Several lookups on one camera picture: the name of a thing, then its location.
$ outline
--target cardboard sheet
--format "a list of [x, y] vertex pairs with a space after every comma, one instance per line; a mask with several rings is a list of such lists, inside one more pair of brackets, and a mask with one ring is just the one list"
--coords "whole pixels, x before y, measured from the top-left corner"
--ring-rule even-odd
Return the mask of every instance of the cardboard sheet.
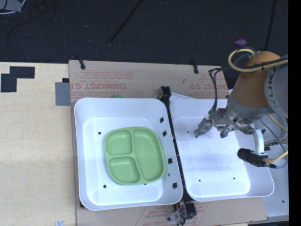
[[[84, 97], [120, 95], [124, 98], [152, 98], [160, 86], [170, 86], [172, 92], [183, 96], [214, 98], [214, 87], [208, 70], [219, 67], [199, 65], [199, 73], [195, 74], [192, 65], [101, 61], [83, 61], [83, 63], [86, 66], [84, 70], [80, 68], [78, 60], [69, 61], [78, 226], [167, 226], [165, 218], [167, 214], [173, 212], [172, 205], [102, 211], [91, 211], [80, 206], [74, 105]], [[217, 75], [217, 89], [219, 98], [228, 95], [222, 73]], [[225, 225], [267, 219], [262, 198], [195, 202], [195, 206], [197, 215], [187, 221], [186, 226]]]

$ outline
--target white basin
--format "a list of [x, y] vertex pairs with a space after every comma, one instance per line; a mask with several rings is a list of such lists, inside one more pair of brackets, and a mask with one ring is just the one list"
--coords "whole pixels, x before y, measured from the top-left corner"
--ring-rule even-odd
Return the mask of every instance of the white basin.
[[[225, 108], [226, 99], [218, 100]], [[214, 104], [213, 99], [175, 99], [170, 111], [188, 194], [207, 202], [262, 197], [273, 193], [274, 183], [267, 167], [256, 167], [237, 157], [239, 148], [255, 149], [252, 135], [230, 132], [226, 138], [214, 127], [198, 138], [194, 130]]]
[[[79, 197], [86, 208], [106, 210], [180, 201], [182, 181], [167, 110], [161, 101], [153, 98], [83, 98], [75, 104], [74, 113]], [[158, 181], [146, 185], [121, 185], [110, 177], [104, 138], [110, 131], [126, 127], [147, 127], [158, 135], [166, 163], [165, 174]]]

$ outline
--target black tape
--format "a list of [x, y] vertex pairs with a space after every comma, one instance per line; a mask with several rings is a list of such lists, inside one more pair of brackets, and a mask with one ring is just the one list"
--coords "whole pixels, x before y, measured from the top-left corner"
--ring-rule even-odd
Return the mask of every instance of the black tape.
[[17, 79], [34, 79], [35, 67], [11, 66], [1, 74], [1, 92], [17, 92]]

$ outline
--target black cable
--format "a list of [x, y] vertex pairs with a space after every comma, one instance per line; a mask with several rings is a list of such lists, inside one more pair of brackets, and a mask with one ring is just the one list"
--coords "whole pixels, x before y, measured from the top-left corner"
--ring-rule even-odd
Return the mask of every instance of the black cable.
[[213, 82], [213, 85], [214, 85], [214, 94], [215, 94], [215, 97], [214, 97], [214, 104], [212, 106], [212, 108], [210, 109], [210, 111], [208, 112], [209, 114], [209, 119], [213, 119], [214, 115], [215, 115], [215, 111], [217, 109], [217, 100], [218, 100], [218, 93], [217, 93], [217, 86], [216, 86], [216, 75], [217, 73], [219, 73], [220, 71], [226, 71], [226, 70], [233, 70], [232, 68], [215, 68], [215, 69], [212, 69], [212, 70], [209, 70], [209, 76]]
[[140, 4], [143, 2], [143, 0], [139, 0], [135, 7], [132, 9], [132, 11], [129, 13], [129, 15], [126, 17], [126, 19], [123, 21], [123, 23], [121, 24], [121, 26], [118, 28], [118, 30], [114, 33], [114, 35], [110, 38], [109, 44], [111, 44], [114, 39], [117, 37], [117, 35], [121, 32], [121, 30], [124, 28], [124, 26], [128, 23], [128, 21], [130, 20], [130, 18], [133, 16], [133, 14], [135, 13], [135, 11], [139, 8]]
[[16, 49], [16, 50], [18, 50], [20, 53], [21, 53], [21, 55], [22, 55], [22, 57], [24, 58], [24, 62], [26, 62], [26, 57], [25, 57], [25, 55], [21, 52], [21, 50], [19, 50], [18, 48], [16, 48], [16, 47], [13, 47], [13, 46], [11, 46], [10, 45], [10, 43], [9, 43], [9, 38], [10, 38], [10, 36], [11, 36], [11, 34], [12, 34], [12, 32], [16, 29], [16, 28], [18, 28], [18, 27], [20, 27], [20, 26], [22, 26], [22, 25], [24, 25], [24, 24], [27, 24], [27, 23], [30, 23], [30, 22], [33, 22], [33, 21], [37, 21], [38, 19], [41, 19], [42, 18], [42, 16], [44, 16], [45, 14], [47, 14], [49, 11], [53, 11], [53, 14], [52, 14], [52, 16], [50, 17], [50, 19], [48, 19], [46, 22], [44, 22], [44, 23], [42, 23], [42, 24], [47, 24], [47, 23], [50, 23], [51, 21], [52, 21], [52, 19], [54, 18], [54, 16], [55, 16], [55, 2], [56, 2], [56, 0], [50, 0], [50, 5], [48, 4], [48, 0], [28, 0], [29, 1], [29, 3], [32, 5], [32, 8], [30, 9], [30, 11], [29, 11], [29, 19], [27, 20], [27, 21], [24, 21], [24, 22], [22, 22], [22, 23], [20, 23], [20, 24], [17, 24], [16, 26], [14, 26], [14, 27], [12, 27], [9, 31], [8, 31], [8, 33], [7, 33], [7, 38], [6, 38], [6, 46], [0, 46], [0, 48], [13, 48], [13, 49]]
[[7, 6], [7, 4], [8, 4], [8, 0], [5, 0], [4, 7], [3, 7], [3, 8], [1, 8], [1, 9], [0, 9], [0, 11], [4, 11], [4, 10], [5, 10], [5, 8], [6, 8], [6, 6]]
[[272, 31], [272, 25], [273, 25], [273, 20], [274, 20], [274, 14], [275, 14], [276, 7], [277, 7], [277, 0], [274, 0], [273, 1], [273, 6], [272, 6], [272, 14], [271, 14], [271, 17], [269, 19], [268, 35], [267, 35], [267, 39], [266, 39], [263, 50], [268, 50], [269, 38], [270, 38], [270, 35], [271, 35], [271, 31]]

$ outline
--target black carpet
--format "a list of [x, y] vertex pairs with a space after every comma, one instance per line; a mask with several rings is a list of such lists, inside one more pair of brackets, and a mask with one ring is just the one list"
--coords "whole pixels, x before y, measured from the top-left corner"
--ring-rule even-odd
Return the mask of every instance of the black carpet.
[[[21, 13], [0, 8], [0, 61], [195, 60], [227, 68], [239, 39], [256, 51], [288, 54], [288, 0], [142, 0], [116, 34], [138, 1], [27, 0]], [[239, 73], [224, 74], [232, 88]]]

